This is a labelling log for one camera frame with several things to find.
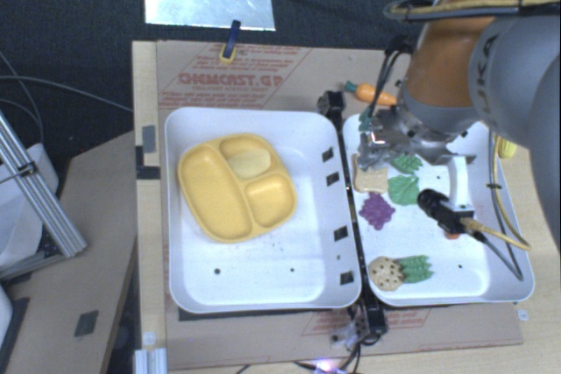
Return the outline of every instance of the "white tray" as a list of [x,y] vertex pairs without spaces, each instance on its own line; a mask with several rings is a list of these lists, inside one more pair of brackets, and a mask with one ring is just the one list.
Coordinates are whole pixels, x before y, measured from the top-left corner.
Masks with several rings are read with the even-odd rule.
[[[196,223],[176,167],[189,148],[242,132],[262,136],[277,151],[295,184],[298,205],[292,218],[271,232],[219,243]],[[358,298],[359,265],[337,134],[325,117],[183,108],[167,119],[165,142],[169,286],[178,306],[192,313],[336,308]],[[324,162],[329,151],[332,156]],[[328,186],[333,173],[338,181]]]
[[[488,130],[476,123],[465,138],[458,138],[449,145],[451,152],[476,154],[477,158],[467,166],[469,195],[475,208],[476,218],[486,226],[499,229],[494,214],[487,171]],[[352,155],[359,148],[359,116],[352,116],[344,123],[344,141],[349,167],[352,169]],[[389,167],[388,178],[399,173]],[[423,166],[415,173],[419,178],[419,188],[432,188],[449,195],[450,182],[446,166]],[[502,171],[499,171],[499,191],[513,224],[517,227],[515,212],[508,195]],[[357,213],[361,210],[368,194],[353,191]],[[395,208],[392,220],[384,224],[382,230],[375,230],[367,220],[358,215],[359,229],[365,253],[366,264],[378,256],[404,258],[424,254],[430,257],[433,276],[417,284],[404,284],[394,292],[384,292],[370,281],[370,287],[382,301],[395,307],[430,306],[460,304],[468,302],[518,301],[528,298],[534,289],[534,275],[529,265],[528,254],[513,247],[515,259],[523,274],[523,281],[499,260],[482,243],[469,236],[458,240],[448,240],[437,222],[425,215],[416,205],[399,206],[393,204],[388,194],[382,195]],[[507,246],[498,238],[489,240],[509,258]]]

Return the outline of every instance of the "purple grapes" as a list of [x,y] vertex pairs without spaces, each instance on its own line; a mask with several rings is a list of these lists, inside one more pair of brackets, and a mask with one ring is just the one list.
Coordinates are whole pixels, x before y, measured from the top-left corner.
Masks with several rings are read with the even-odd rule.
[[360,216],[363,216],[376,230],[381,230],[384,223],[392,219],[395,209],[387,204],[380,194],[370,193],[362,205]]

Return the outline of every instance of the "orange carrot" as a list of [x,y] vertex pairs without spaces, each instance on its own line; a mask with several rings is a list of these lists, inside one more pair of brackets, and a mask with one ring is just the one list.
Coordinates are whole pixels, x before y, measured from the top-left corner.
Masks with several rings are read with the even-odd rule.
[[[374,99],[374,94],[376,89],[373,85],[367,83],[361,83],[358,86],[350,81],[344,85],[344,90],[346,92],[354,92],[354,95],[362,102],[372,102]],[[380,97],[378,98],[378,104],[382,106],[392,106],[396,104],[397,101],[395,97],[388,92],[381,91]]]

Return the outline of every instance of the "yellow plate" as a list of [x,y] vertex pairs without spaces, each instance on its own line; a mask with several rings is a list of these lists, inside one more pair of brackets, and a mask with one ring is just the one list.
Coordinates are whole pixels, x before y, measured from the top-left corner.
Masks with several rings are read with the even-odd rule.
[[[255,167],[248,159],[255,160]],[[193,216],[220,242],[242,242],[268,232],[296,209],[288,170],[273,147],[255,134],[233,134],[193,147],[181,156],[177,175]]]

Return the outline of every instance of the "blue clip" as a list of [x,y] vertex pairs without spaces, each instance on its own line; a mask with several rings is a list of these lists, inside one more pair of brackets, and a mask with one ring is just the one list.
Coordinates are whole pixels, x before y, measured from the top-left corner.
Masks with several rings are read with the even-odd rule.
[[234,20],[230,27],[230,36],[228,36],[228,42],[222,47],[220,51],[220,60],[222,62],[230,63],[234,61],[236,56],[236,39],[238,38],[239,29],[242,23],[238,20]]

